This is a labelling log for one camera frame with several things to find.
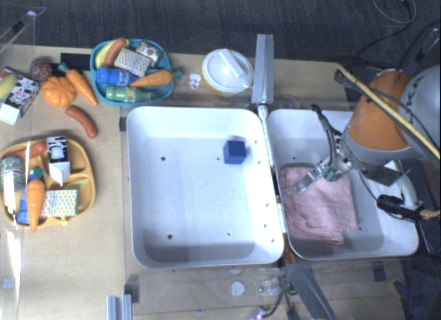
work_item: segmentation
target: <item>white lid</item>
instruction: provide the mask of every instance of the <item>white lid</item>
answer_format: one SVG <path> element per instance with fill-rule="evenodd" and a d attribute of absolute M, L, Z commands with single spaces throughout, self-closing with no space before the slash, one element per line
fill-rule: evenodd
<path fill-rule="evenodd" d="M 209 53 L 202 64 L 207 82 L 216 90 L 236 94 L 252 84 L 254 71 L 251 63 L 241 53 L 218 49 Z"/>

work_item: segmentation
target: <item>toy banana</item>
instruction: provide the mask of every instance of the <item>toy banana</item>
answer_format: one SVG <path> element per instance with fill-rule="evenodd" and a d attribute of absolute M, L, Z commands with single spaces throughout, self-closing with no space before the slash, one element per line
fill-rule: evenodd
<path fill-rule="evenodd" d="M 111 41 L 111 42 L 109 42 L 109 43 L 107 43 L 107 44 L 106 44 L 105 46 L 103 46 L 103 47 L 101 48 L 101 50 L 95 55 L 94 63 L 95 63 L 95 68 L 96 68 L 96 69 L 100 68 L 101 66 L 104 66 L 104 59 L 105 59 L 105 56 L 107 55 L 109 49 L 113 46 L 113 43 L 115 43 L 115 41 L 116 41 L 116 39 L 113 40 L 113 41 Z M 128 46 L 128 45 L 129 45 L 129 40 L 126 39 L 126 40 L 125 40 L 125 46 Z"/>
<path fill-rule="evenodd" d="M 0 82 L 0 99 L 3 99 L 11 92 L 18 80 L 17 74 L 11 72 Z"/>

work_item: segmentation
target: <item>blue bowl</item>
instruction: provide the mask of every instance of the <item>blue bowl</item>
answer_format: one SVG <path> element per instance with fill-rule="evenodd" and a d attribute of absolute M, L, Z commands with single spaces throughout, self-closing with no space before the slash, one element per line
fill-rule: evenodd
<path fill-rule="evenodd" d="M 161 52 L 163 52 L 163 56 L 161 57 L 160 61 L 156 64 L 155 68 L 150 68 L 146 74 L 151 74 L 156 71 L 160 70 L 169 70 L 172 71 L 172 65 L 170 63 L 170 60 L 168 59 L 167 53 L 164 51 L 164 49 L 157 43 L 153 41 L 148 41 L 147 39 L 129 39 L 129 45 L 128 49 L 135 50 L 139 43 L 144 41 L 149 44 L 152 44 L 154 47 L 158 48 Z M 107 103 L 111 106 L 117 106 L 117 107 L 139 107 L 139 106 L 148 106 L 151 104 L 155 104 L 159 101 L 163 101 L 164 99 L 168 98 L 170 94 L 173 91 L 173 85 L 174 81 L 170 82 L 166 86 L 157 86 L 157 87 L 149 87 L 149 90 L 155 90 L 156 91 L 156 98 L 152 101 L 142 101 L 142 102 L 135 102 L 135 103 L 125 103 L 125 102 L 117 102 L 117 101 L 110 101 L 109 99 L 105 98 L 105 89 L 107 88 L 106 84 L 99 84 L 96 82 L 96 68 L 95 68 L 95 56 L 96 54 L 111 41 L 104 41 L 103 43 L 100 43 L 97 45 L 90 55 L 90 72 L 92 75 L 92 85 L 94 86 L 95 93 L 97 97 L 103 101 L 104 103 Z"/>

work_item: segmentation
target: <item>dark carpet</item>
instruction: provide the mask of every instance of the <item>dark carpet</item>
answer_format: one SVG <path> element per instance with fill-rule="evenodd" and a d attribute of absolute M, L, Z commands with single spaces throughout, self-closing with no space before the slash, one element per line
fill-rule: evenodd
<path fill-rule="evenodd" d="M 274 34 L 284 59 L 353 60 L 406 68 L 439 25 L 440 0 L 0 0 L 47 7 L 37 43 L 93 48 L 119 36 L 145 38 L 168 52 L 231 48 L 252 57 L 256 34 Z M 400 31 L 359 52 L 370 43 Z M 419 66 L 440 62 L 439 43 Z"/>

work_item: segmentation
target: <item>toy pumpkin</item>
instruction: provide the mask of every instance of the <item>toy pumpkin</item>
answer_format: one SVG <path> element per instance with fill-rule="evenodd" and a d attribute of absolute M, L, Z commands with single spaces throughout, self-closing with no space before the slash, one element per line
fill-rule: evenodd
<path fill-rule="evenodd" d="M 43 84 L 41 94 L 52 107 L 64 108 L 74 101 L 76 90 L 65 77 L 51 76 Z"/>

